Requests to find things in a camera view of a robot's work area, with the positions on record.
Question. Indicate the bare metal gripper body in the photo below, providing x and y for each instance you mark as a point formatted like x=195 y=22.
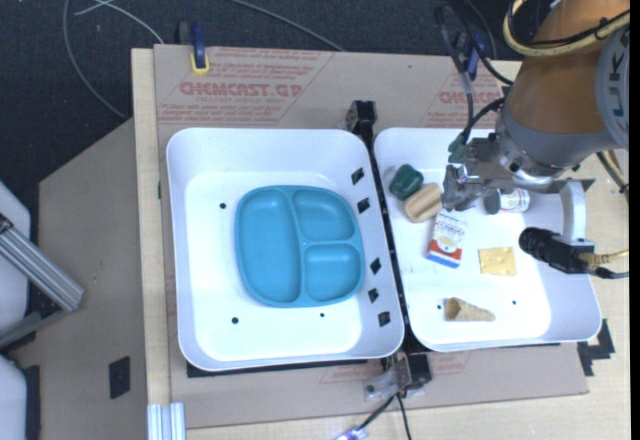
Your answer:
x=487 y=160

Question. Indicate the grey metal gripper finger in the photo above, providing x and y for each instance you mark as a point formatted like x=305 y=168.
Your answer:
x=470 y=198
x=450 y=195

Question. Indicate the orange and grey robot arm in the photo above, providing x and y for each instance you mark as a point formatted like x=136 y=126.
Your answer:
x=555 y=78

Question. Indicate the tan toy bread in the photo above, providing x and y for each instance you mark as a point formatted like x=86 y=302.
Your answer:
x=422 y=203

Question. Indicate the small white can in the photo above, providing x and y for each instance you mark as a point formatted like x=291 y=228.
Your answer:
x=515 y=200

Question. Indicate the white red and blue carton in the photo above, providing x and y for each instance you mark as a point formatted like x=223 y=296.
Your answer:
x=446 y=240

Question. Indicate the yellow cheese slice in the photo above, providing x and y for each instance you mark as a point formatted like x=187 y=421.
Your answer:
x=496 y=261

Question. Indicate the thin black rod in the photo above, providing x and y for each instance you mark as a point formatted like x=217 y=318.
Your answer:
x=391 y=238

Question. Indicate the white plastic tray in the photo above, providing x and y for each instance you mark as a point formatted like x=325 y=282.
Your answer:
x=280 y=338
x=500 y=328

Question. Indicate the brown cardboard board, red print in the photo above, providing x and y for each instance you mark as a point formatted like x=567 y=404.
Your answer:
x=300 y=88

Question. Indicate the blue divided plate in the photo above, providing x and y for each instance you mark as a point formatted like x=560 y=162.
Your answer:
x=270 y=248

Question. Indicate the black cylinder on white bracket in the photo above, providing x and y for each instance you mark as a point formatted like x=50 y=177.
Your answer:
x=550 y=248

